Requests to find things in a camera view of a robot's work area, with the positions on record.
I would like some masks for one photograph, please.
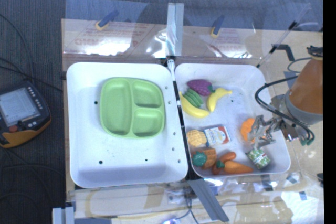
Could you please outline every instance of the green can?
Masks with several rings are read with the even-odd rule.
[[[271,159],[261,148],[258,150],[253,149],[246,155],[253,162],[253,164],[257,166],[258,169],[263,169],[271,162]]]

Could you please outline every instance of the purple eggplant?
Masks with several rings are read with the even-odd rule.
[[[189,88],[197,92],[199,95],[208,96],[215,92],[212,88],[211,82],[205,79],[194,79],[187,82]]]

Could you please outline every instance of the yellow banana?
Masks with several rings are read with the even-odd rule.
[[[219,98],[232,93],[232,90],[225,90],[224,88],[218,88],[215,92],[211,93],[206,101],[207,107],[211,112],[214,112],[216,104]]]
[[[182,110],[189,114],[190,116],[196,117],[196,118],[204,118],[210,114],[209,111],[204,109],[199,109],[192,104],[189,103],[189,101],[182,95],[182,92],[179,92],[180,94],[180,100],[182,105]]]

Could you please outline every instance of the green plate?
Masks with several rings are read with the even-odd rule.
[[[165,123],[162,91],[147,80],[109,79],[101,90],[100,122],[107,133],[117,137],[154,137]]]

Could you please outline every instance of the blue clamp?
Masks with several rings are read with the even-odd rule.
[[[102,31],[104,28],[106,28],[110,21],[114,20],[119,15],[119,12],[117,10],[114,10],[110,12],[108,15],[106,15],[102,20],[99,22],[96,22],[96,29],[99,31]]]
[[[219,30],[223,24],[224,15],[220,15],[212,24],[211,36],[216,38],[219,36]]]

